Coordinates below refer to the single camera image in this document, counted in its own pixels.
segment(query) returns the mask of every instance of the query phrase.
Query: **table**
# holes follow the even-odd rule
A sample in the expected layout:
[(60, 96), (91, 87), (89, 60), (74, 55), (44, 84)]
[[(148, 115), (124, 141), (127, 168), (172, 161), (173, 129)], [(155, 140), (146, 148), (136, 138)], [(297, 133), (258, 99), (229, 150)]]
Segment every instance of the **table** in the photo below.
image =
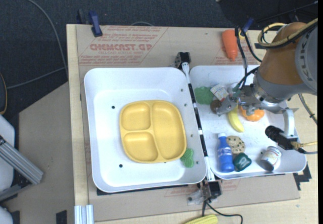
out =
[[(68, 42), (68, 65), (69, 65), (69, 87), (70, 87), (70, 108), (71, 108), (71, 131), (72, 131), (72, 150), (73, 150), (73, 174), (74, 174), (74, 199), (75, 205), (87, 205), (90, 201), (88, 192), (88, 178), (86, 172), (86, 156), (84, 144), (84, 129), (82, 102), (80, 100), (81, 85), (78, 59), (78, 39), (77, 29), (89, 28), (90, 26), (67, 25)], [(210, 52), (221, 52), (221, 32), (223, 29), (210, 28), (156, 28), (160, 35), (157, 35), (159, 46), (165, 46), (163, 57), (157, 53), (145, 54), (143, 60), (138, 62), (137, 67), (156, 67), (167, 66), (172, 62), (174, 56), (179, 51), (189, 51), (192, 57), (192, 65), (216, 64), (217, 56), (209, 58)], [(256, 40), (258, 31), (249, 31), (252, 41)], [(195, 42), (200, 47), (200, 52), (191, 50), (188, 43)], [(255, 50), (258, 55), (263, 55), (263, 51)], [(317, 111), (317, 97), (305, 95), (309, 106)], [(302, 142), (317, 140), (317, 126), (308, 117), (307, 112), (301, 105), (297, 97), (289, 101), (290, 107), (298, 107), (295, 113), (296, 128)], [(268, 202), (263, 204), (244, 205), (221, 208), (220, 212), (226, 214), (242, 214), (246, 223), (316, 223), (318, 222), (318, 176), (317, 176), (317, 155), (307, 157), (308, 166), (311, 171), (312, 179), (308, 183), (301, 184), (300, 199), (290, 201)], [(172, 214), (161, 214), (146, 217), (136, 217), (131, 219), (103, 220), (97, 223), (184, 223), (192, 218), (200, 217), (201, 210), (179, 212)], [(219, 217), (220, 223), (232, 223), (230, 218)]]

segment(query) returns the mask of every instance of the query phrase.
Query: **banana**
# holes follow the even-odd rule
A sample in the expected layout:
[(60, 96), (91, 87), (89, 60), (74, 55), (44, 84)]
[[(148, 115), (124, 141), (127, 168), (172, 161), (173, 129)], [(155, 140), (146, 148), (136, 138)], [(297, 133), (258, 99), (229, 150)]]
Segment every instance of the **banana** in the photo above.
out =
[(244, 127), (238, 117), (238, 107), (235, 107), (228, 113), (228, 118), (233, 129), (235, 129), (239, 133), (244, 132)]

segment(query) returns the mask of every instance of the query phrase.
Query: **tin can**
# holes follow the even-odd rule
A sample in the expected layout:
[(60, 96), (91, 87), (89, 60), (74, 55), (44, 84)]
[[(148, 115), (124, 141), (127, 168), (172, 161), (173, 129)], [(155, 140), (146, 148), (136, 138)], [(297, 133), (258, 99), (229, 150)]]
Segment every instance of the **tin can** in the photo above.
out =
[(276, 147), (269, 146), (261, 157), (260, 166), (267, 171), (273, 171), (281, 157), (282, 153)]

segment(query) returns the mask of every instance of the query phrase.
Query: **yellow plate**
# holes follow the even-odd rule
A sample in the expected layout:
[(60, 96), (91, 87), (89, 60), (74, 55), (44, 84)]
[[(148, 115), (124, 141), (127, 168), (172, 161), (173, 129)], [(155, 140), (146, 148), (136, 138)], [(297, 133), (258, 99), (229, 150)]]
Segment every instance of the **yellow plate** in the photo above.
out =
[(133, 161), (172, 161), (186, 150), (182, 117), (170, 102), (143, 100), (127, 104), (121, 110), (119, 125), (123, 148)]

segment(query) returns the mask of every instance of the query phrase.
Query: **wooden table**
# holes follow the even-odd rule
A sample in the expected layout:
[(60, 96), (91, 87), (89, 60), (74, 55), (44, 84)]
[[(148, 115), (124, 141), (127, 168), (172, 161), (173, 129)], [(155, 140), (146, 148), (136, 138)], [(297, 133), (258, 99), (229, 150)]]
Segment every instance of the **wooden table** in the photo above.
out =
[[(86, 172), (86, 157), (84, 146), (84, 132), (82, 121), (82, 105), (80, 101), (81, 87), (79, 74), (79, 60), (78, 60), (78, 42), (77, 42), (77, 25), (67, 25), (67, 42), (68, 42), (68, 66), (69, 66), (69, 86), (70, 86), (70, 104), (71, 104), (71, 127), (72, 127), (72, 148), (73, 148), (73, 173), (74, 173), (74, 196), (75, 205), (85, 206), (89, 204), (88, 194), (88, 180)], [(181, 40), (185, 38), (201, 37), (203, 35), (213, 34), (212, 39), (214, 43), (221, 43), (221, 32), (223, 29), (194, 29), (194, 28), (167, 28), (172, 31), (173, 36), (168, 37), (170, 40)], [(256, 40), (258, 31), (249, 31), (250, 39)], [(173, 47), (173, 54), (179, 51), (179, 44), (172, 44), (167, 46), (167, 49)], [(262, 51), (255, 51), (258, 56), (262, 56)], [(193, 56), (192, 62), (200, 64), (209, 61), (203, 58), (203, 53)], [(146, 57), (153, 67), (158, 61), (158, 56), (154, 55)], [(305, 99), (311, 109), (317, 115), (317, 97), (312, 95), (305, 95)], [(295, 113), (295, 125), (302, 142), (311, 142), (317, 140), (317, 126), (308, 117), (308, 113), (302, 106), (297, 96), (293, 97), (288, 102), (290, 107), (297, 107), (299, 110)], [(317, 175), (317, 155), (308, 155), (308, 166), (311, 172), (312, 179), (307, 183), (301, 183), (300, 199), (290, 201), (280, 201), (271, 203), (262, 203), (254, 205), (244, 205), (236, 207), (221, 208), (220, 212), (225, 214), (239, 213), (243, 215), (245, 223), (318, 223), (318, 175)], [(207, 210), (206, 214), (212, 214), (211, 210)], [(185, 223), (193, 218), (200, 217), (201, 210), (188, 211), (181, 213), (163, 214), (146, 217), (136, 217), (131, 219), (118, 219), (110, 221), (101, 221), (99, 223)], [(237, 217), (228, 218), (219, 216), (219, 223), (240, 223)]]

